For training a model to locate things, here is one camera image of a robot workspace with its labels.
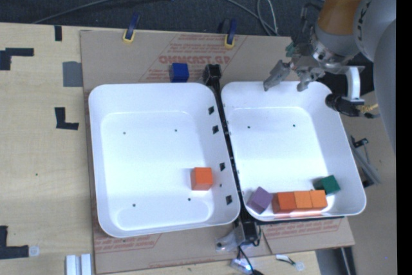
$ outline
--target orange block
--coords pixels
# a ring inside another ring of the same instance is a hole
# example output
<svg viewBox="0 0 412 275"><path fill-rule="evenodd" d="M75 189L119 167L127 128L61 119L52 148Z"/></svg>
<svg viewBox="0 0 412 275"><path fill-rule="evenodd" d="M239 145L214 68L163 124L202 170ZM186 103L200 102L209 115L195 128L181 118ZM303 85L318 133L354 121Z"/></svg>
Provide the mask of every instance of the orange block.
<svg viewBox="0 0 412 275"><path fill-rule="evenodd" d="M296 211L305 211L312 208L312 199L309 191L294 191Z"/></svg>
<svg viewBox="0 0 412 275"><path fill-rule="evenodd" d="M272 208L274 213L290 213L296 209L295 194L282 192L273 195Z"/></svg>
<svg viewBox="0 0 412 275"><path fill-rule="evenodd" d="M211 167L195 167L191 172L192 190L209 190L213 184Z"/></svg>
<svg viewBox="0 0 412 275"><path fill-rule="evenodd" d="M311 190L310 199L312 200L313 210L320 211L328 206L328 201L326 200L326 193L324 190Z"/></svg>

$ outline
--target wooden table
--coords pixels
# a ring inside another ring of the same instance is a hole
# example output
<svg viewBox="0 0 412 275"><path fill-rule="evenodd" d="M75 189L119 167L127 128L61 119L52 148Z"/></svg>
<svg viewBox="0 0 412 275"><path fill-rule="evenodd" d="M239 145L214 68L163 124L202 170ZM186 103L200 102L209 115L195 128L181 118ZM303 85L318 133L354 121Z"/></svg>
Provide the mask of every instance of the wooden table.
<svg viewBox="0 0 412 275"><path fill-rule="evenodd" d="M0 71L0 225L8 246L38 246L30 258L0 260L0 274L64 274L69 254L93 254L89 173L81 87L65 88L62 63L80 62L79 27L0 24L0 50L34 48L34 57L12 57ZM78 130L56 129L55 107ZM290 254L300 274L320 274L315 252ZM294 274L275 256L251 258L263 274ZM237 274L230 261L151 269L123 274Z"/></svg>

